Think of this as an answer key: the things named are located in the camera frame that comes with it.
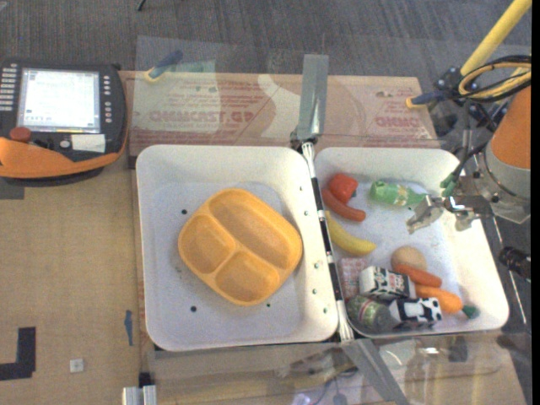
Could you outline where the pink checked packet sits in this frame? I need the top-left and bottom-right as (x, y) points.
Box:
(337, 256), (369, 300)

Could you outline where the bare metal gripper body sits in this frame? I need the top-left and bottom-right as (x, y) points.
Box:
(442, 174), (532, 225)

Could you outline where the white carton with red print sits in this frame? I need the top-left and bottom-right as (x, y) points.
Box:
(358, 265), (418, 300)

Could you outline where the brown cardboard board red print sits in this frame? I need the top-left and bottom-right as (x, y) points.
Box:
(117, 69), (528, 405)

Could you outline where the green labelled plastic bottle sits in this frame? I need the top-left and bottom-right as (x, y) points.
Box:
(345, 294), (400, 334)

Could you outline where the orange carrot with green top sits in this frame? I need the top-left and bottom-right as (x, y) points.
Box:
(414, 283), (482, 321)

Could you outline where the green packet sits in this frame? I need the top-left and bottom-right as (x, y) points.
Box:
(369, 179), (429, 208)

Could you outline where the small orange carrot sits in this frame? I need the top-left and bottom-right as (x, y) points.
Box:
(393, 262), (444, 289)

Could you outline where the beige toy bread roll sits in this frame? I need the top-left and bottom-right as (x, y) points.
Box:
(390, 245), (429, 272)

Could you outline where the yellow banana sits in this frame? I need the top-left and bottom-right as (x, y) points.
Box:
(324, 209), (378, 257)

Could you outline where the black and white cow carton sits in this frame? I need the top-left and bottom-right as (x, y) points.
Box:
(387, 296), (444, 331)

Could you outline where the white plastic tray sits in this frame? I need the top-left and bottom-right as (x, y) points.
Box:
(134, 143), (341, 353)
(313, 146), (510, 340)

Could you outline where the red toy pepper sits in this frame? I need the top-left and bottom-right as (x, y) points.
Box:
(328, 172), (360, 204)

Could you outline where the red toy sausage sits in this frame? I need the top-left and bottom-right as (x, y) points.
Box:
(321, 187), (368, 224)

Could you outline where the orange divided plate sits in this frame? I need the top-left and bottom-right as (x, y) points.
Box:
(176, 187), (305, 308)

